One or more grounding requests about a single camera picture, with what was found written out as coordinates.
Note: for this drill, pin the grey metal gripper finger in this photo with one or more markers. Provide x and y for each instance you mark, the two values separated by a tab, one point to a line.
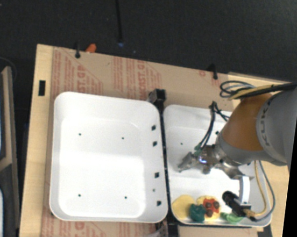
206	169
187	161

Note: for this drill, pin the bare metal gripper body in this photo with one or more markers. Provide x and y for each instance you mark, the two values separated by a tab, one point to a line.
209	157

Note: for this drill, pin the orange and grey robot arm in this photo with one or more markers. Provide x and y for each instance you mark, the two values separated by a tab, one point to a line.
248	123

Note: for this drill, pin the thin black rod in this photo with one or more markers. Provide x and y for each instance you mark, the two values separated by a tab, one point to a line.
164	147

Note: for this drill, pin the white plastic tray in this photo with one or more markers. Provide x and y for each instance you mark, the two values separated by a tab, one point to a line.
105	161
187	131

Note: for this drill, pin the pizza slice with brown toppings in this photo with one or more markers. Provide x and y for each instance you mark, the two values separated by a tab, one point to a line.
211	206

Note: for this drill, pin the pale yellow round biscuit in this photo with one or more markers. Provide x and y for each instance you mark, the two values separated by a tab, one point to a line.
181	205

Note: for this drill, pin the dark green broccoli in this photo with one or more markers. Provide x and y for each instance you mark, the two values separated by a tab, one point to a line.
197	213

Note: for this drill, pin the light green toy vegetable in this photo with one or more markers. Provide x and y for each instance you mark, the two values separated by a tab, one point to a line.
230	218

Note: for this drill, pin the brown cardboard board, red print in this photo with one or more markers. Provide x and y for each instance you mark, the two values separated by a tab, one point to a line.
132	75

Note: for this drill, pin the black cylinder on white bracket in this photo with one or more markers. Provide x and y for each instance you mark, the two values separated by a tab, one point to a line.
235	203

